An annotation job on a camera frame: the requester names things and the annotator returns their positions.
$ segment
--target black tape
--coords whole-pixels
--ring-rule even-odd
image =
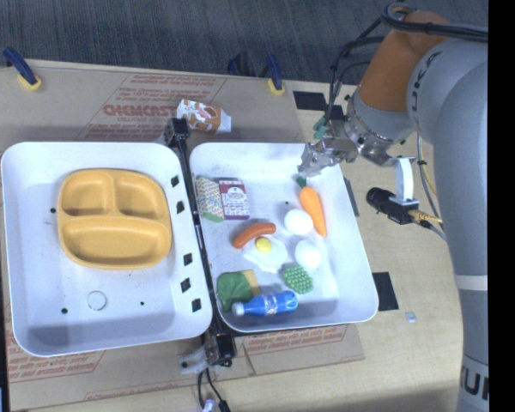
[[[298,110],[326,110],[326,98],[322,93],[294,92],[294,100]]]
[[[395,296],[395,290],[393,289],[389,272],[382,271],[372,273],[372,277],[374,278],[376,290],[378,291],[378,311],[386,312],[389,310],[398,310],[397,297]]]

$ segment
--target gray carpet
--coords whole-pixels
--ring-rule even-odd
[[[226,74],[244,51],[257,73],[274,53],[285,79],[328,82],[340,48],[394,1],[0,0],[0,65],[11,46],[26,58]],[[408,3],[454,23],[488,25],[488,0]],[[386,32],[380,25],[373,34]],[[372,53],[363,48],[354,58]],[[345,82],[357,83],[363,71],[351,70]]]

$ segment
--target toy fried egg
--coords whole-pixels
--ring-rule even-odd
[[[272,273],[278,272],[288,258],[284,243],[269,235],[261,235],[251,240],[243,247],[242,254],[263,271]]]

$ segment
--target toy egg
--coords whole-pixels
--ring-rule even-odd
[[[309,214],[302,209],[291,209],[284,216],[284,227],[294,235],[307,235],[313,224]]]
[[[308,239],[303,239],[295,247],[295,262],[301,267],[314,270],[322,260],[320,250]]]

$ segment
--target white egg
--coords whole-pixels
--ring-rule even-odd
[[[264,242],[265,248],[260,246],[258,249],[256,242],[258,244]],[[242,248],[242,254],[244,258],[252,261],[261,270],[272,273],[278,272],[288,258],[288,250],[284,243],[269,235],[262,235],[246,243]]]
[[[295,262],[304,269],[316,269],[322,260],[320,250],[308,239],[303,239],[295,247]]]
[[[284,216],[284,227],[294,235],[307,235],[313,229],[312,219],[302,209],[291,209]]]

